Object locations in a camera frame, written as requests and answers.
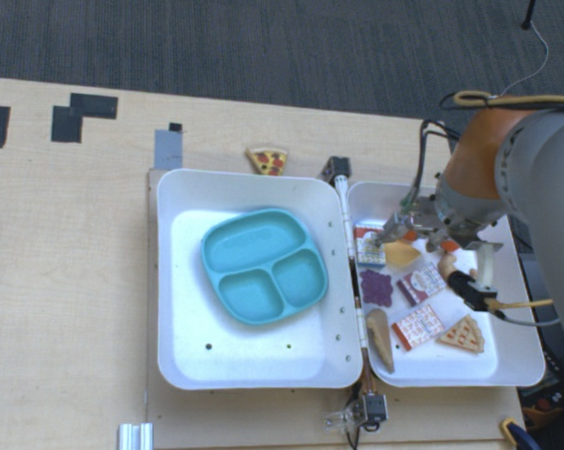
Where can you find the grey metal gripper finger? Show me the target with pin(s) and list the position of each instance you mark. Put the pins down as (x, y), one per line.
(386, 232)
(436, 243)

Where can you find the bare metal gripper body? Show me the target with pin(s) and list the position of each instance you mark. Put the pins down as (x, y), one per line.
(459, 225)

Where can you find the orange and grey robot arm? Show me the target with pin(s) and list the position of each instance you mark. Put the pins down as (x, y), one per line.
(537, 156)

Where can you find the beige chicken drumstick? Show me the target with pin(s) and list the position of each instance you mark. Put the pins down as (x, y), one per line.
(446, 265)

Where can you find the yellow cheese wedge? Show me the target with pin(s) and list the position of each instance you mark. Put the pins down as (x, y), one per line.
(399, 255)

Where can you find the thin black and white rod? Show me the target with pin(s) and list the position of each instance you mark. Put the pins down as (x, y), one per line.
(348, 227)

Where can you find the purple and white carton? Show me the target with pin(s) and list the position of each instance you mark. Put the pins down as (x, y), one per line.
(421, 283)

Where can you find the purple grapes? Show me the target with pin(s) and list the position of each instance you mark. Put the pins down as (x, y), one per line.
(376, 287)

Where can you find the orange and white carton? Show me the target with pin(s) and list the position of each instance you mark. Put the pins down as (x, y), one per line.
(418, 327)

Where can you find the lattice pie slice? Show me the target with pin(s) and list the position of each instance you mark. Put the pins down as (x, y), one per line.
(464, 337)

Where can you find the white plastic tray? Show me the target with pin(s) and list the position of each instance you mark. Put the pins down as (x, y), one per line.
(443, 368)
(248, 358)

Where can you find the teal divided plate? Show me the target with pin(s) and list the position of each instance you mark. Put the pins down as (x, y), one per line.
(261, 265)

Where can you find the pepperoni pizza slice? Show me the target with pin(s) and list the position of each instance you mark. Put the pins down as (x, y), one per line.
(268, 161)

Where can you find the pale wood board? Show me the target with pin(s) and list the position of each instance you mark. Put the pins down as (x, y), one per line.
(255, 414)

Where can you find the black cylinder on white bracket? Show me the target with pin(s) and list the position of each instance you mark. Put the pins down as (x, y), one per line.
(475, 293)

